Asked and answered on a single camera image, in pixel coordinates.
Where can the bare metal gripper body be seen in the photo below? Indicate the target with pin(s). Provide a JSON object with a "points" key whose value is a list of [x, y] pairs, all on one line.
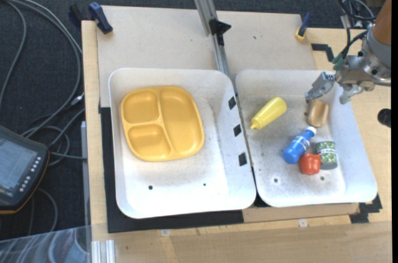
{"points": [[354, 70]]}

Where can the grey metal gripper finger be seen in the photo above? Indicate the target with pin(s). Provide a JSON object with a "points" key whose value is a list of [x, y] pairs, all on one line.
{"points": [[348, 93], [320, 87]]}

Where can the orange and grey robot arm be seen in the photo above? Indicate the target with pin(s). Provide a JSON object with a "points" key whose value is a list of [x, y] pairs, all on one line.
{"points": [[383, 28]]}

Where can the tan bread bun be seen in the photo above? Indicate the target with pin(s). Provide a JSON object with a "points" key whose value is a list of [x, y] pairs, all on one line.
{"points": [[317, 114]]}

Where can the yellow squeeze bottle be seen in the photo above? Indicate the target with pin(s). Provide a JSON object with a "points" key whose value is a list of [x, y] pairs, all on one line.
{"points": [[269, 112]]}

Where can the green printed can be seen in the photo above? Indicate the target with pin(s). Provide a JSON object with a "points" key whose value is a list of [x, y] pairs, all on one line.
{"points": [[328, 154]]}

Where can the blue bottle with white cap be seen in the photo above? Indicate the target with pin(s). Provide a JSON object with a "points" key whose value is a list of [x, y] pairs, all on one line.
{"points": [[295, 148]]}

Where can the red bell pepper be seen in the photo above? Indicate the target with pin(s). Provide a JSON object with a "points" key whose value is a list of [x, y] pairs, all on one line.
{"points": [[309, 164]]}

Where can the white plastic tray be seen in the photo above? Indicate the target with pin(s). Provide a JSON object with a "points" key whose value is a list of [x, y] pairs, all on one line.
{"points": [[280, 190], [186, 184]]}

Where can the yellow divided plate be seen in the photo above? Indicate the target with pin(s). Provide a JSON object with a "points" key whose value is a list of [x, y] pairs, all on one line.
{"points": [[180, 118]]}

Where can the pale wood board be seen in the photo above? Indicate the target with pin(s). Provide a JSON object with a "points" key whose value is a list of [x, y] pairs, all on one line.
{"points": [[155, 44]]}

